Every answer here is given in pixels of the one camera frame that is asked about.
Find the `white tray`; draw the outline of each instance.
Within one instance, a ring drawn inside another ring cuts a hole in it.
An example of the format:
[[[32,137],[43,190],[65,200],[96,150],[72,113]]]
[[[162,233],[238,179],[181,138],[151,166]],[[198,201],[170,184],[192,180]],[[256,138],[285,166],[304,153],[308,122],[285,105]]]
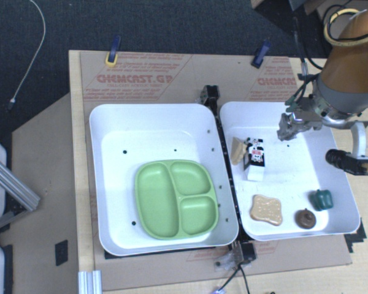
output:
[[[223,246],[239,225],[212,112],[199,104],[100,105],[90,114],[99,238],[113,255]],[[138,168],[151,161],[186,159],[210,173],[220,204],[217,226],[194,238],[152,238],[140,224],[134,195]]]
[[[247,181],[242,162],[231,165],[244,230],[260,241],[355,232],[360,216],[347,176],[325,160],[326,152],[337,148],[331,129],[310,130],[298,134],[294,140],[280,141],[277,130],[285,109],[284,103],[279,102],[229,102],[221,108],[229,152],[233,137],[264,140],[266,167],[262,181]],[[331,191],[333,208],[314,210],[309,195],[317,189]],[[256,194],[281,201],[281,225],[250,217]],[[295,213],[304,208],[316,216],[316,225],[310,230],[300,228],[294,219]]]

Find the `blue clamp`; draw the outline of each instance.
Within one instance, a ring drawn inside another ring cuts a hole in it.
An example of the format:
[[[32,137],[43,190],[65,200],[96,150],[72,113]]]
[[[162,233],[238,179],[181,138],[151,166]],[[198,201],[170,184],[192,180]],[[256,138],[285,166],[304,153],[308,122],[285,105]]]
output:
[[[116,35],[113,42],[110,52],[106,55],[105,64],[109,67],[115,67],[117,63],[118,51],[121,45],[121,37]]]
[[[265,40],[262,44],[262,47],[256,50],[256,54],[251,62],[251,65],[255,66],[257,69],[260,68],[260,65],[263,63],[263,57],[269,51],[270,47],[271,43],[268,40]]]

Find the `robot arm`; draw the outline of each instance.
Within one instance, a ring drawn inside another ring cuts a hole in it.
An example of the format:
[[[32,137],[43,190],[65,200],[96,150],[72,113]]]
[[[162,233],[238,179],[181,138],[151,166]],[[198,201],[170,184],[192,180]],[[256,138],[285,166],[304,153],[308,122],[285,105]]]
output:
[[[331,23],[346,13],[353,14],[347,27],[338,39],[331,37]],[[368,122],[349,121],[368,108],[368,10],[343,9],[334,13],[324,27],[324,36],[333,45],[331,54],[321,73],[309,78],[286,102],[289,105],[286,111],[290,114],[282,114],[278,138],[291,140],[300,132],[311,128],[319,130],[322,125],[350,129],[353,152],[333,149],[326,160],[351,174],[368,175],[368,157],[365,156]],[[304,97],[310,81],[313,91]]]

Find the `green plate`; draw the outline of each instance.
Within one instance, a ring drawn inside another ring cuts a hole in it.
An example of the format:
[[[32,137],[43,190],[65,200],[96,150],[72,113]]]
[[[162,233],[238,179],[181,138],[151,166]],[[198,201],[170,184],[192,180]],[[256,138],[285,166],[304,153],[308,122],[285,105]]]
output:
[[[213,182],[195,161],[162,160],[141,166],[135,195],[143,228],[158,239],[202,235],[218,222]]]

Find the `black fabric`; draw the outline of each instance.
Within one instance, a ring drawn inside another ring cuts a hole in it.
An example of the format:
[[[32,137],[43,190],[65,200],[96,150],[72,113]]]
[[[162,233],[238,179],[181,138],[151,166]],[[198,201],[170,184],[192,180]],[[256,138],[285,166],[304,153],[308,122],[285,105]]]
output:
[[[9,99],[42,37],[42,21],[28,0],[0,0],[0,141],[69,92],[69,50],[253,55],[264,39],[267,55],[297,56],[292,29],[299,19],[308,53],[326,58],[316,12],[294,12],[288,0],[34,0],[46,20],[45,42],[11,112]]]

